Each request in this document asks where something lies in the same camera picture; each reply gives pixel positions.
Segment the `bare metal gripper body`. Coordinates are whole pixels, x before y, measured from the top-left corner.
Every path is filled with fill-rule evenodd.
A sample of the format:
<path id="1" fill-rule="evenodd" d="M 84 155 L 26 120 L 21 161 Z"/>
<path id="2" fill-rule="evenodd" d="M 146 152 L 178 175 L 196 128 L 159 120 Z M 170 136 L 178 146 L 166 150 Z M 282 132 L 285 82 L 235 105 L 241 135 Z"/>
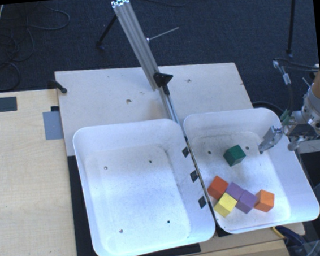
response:
<path id="1" fill-rule="evenodd" d="M 288 137 L 320 137 L 320 101 L 306 102 L 301 110 L 294 110 L 289 104 L 281 115 L 283 132 Z"/>

